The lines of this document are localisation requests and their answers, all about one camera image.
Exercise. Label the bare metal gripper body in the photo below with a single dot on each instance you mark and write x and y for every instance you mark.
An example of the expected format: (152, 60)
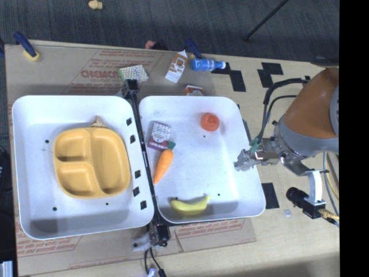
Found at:
(269, 156)

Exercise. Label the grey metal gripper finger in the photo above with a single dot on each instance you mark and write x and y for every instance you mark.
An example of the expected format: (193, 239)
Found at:
(241, 165)
(245, 155)

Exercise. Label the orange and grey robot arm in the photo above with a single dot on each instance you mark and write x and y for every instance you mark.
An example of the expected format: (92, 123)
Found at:
(311, 108)

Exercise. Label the white plastic tray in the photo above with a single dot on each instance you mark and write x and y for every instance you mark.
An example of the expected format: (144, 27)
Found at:
(201, 169)
(34, 154)

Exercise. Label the orange doughnut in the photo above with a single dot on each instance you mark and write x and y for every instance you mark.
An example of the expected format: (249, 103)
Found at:
(210, 122)

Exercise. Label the yellow banana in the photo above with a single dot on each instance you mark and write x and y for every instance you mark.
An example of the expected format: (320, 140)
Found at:
(188, 206)

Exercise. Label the orange carrot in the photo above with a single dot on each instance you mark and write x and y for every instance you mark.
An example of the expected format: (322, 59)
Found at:
(163, 161)

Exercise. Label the small orange and white carton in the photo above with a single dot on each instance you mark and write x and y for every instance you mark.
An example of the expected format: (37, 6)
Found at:
(194, 91)

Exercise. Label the small maroon and white carton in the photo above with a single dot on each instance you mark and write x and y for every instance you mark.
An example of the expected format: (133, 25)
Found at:
(159, 136)

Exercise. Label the blue plastic bottle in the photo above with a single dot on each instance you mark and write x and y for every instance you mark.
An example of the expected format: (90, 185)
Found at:
(204, 64)

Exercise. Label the thin black and white rod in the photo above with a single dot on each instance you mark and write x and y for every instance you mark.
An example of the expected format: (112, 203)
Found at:
(143, 151)

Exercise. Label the green and white patterned box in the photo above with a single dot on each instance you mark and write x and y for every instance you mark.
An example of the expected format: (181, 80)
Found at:
(134, 73)

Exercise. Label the yellow divided plate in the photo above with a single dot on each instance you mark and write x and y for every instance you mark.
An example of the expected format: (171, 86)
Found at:
(92, 163)

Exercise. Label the brown cardboard board red print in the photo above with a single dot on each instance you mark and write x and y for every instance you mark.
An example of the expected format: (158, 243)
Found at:
(72, 68)

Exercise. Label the tan toy biscuit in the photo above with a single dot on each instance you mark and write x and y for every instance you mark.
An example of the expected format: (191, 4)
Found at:
(95, 4)

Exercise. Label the black cylinder on white bracket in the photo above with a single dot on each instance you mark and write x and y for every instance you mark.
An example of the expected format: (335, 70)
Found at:
(305, 202)

